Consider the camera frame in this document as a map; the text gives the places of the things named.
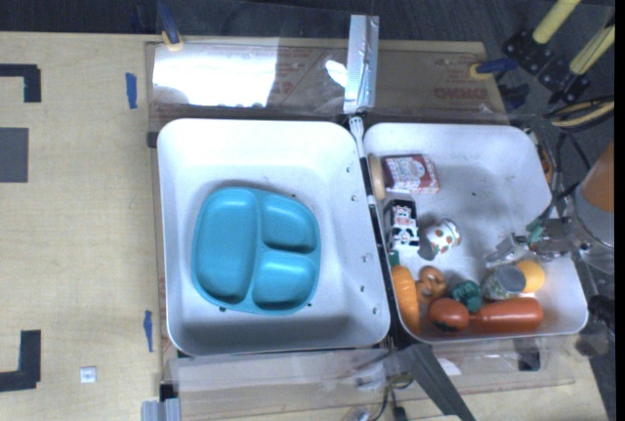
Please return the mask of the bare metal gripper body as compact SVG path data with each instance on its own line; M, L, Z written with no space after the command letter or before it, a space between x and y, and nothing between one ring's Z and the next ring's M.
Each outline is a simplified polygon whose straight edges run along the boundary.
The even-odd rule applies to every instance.
M571 217L536 218L525 227L525 232L529 249L545 261L580 257L584 233Z

